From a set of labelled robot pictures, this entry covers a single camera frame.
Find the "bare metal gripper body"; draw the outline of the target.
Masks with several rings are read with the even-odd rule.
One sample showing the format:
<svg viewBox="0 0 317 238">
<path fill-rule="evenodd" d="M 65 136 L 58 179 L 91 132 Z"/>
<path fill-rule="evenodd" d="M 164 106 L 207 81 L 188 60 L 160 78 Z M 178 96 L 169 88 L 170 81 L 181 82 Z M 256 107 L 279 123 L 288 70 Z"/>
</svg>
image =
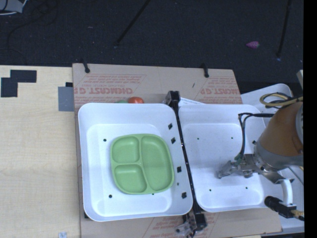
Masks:
<svg viewBox="0 0 317 238">
<path fill-rule="evenodd" d="M 265 178 L 277 178 L 278 170 L 270 166 L 260 155 L 246 154 L 239 164 L 239 172 L 245 178 L 253 174 L 262 175 Z"/>
</svg>

